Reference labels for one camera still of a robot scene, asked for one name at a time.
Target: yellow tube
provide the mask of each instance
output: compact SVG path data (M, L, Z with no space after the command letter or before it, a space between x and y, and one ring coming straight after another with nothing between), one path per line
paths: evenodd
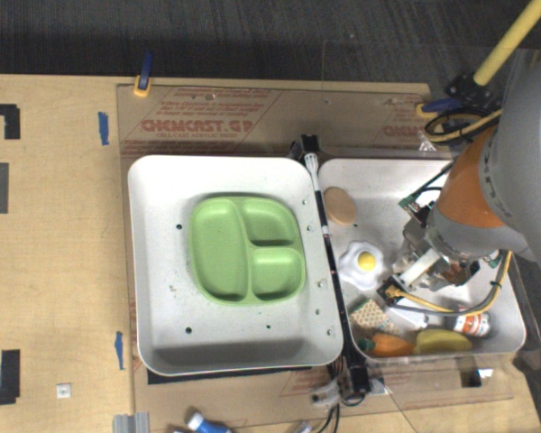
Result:
M540 18L541 0L531 0L473 75L472 78L477 85L485 86L491 81Z

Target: table surface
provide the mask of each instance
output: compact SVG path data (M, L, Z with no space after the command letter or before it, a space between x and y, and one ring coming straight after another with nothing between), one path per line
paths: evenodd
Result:
M132 82L0 75L0 103L22 111L21 140L4 139L0 117L0 162L9 163L10 175L9 210L0 215L0 354L20 349L22 374L20 398L0 406L0 431L110 431L115 414L135 412L115 91ZM316 88L313 82L160 82ZM107 146L98 112L109 117ZM124 370L116 332L124 336ZM525 377L510 364L501 370L515 394L510 400L348 417L339 430L541 431ZM72 396L57 399L56 385L64 382L72 383Z

